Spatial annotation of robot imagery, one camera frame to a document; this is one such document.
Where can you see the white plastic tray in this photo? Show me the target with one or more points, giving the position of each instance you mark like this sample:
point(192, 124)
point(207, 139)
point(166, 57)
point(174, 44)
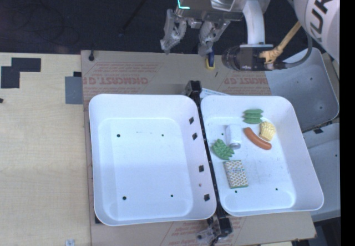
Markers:
point(144, 161)
point(266, 178)

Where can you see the yellow toy fries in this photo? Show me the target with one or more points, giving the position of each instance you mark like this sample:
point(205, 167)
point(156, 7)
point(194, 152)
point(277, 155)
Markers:
point(267, 131)

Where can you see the brown cardboard board red print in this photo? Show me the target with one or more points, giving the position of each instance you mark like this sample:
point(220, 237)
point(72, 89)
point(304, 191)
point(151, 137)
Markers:
point(172, 72)

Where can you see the thin black rod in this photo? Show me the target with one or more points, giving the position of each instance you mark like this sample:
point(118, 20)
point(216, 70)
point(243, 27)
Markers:
point(208, 150)

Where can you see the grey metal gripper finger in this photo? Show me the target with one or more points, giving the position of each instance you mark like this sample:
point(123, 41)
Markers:
point(170, 34)
point(208, 36)

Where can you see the orange sausage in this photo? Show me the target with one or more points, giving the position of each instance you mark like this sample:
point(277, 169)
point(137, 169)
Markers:
point(256, 138)

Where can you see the black cylinder on white bracket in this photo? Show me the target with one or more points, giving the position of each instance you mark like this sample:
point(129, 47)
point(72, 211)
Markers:
point(241, 59)

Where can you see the yellow patterned carton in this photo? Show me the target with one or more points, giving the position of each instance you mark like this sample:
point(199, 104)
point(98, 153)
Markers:
point(235, 174)

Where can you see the green leafy vegetable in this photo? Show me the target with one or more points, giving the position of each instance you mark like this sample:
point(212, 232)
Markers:
point(222, 150)

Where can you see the green pea pods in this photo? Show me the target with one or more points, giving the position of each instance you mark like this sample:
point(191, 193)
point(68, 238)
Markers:
point(253, 116)

